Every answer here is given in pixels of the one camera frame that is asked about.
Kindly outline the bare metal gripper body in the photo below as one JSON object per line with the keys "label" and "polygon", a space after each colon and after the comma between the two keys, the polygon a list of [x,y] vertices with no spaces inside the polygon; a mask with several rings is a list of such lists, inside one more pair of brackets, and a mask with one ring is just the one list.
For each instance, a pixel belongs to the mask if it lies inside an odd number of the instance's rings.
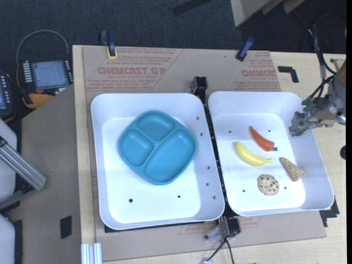
{"label": "bare metal gripper body", "polygon": [[346,104],[338,97],[316,97],[305,108],[307,120],[315,126],[346,125]]}

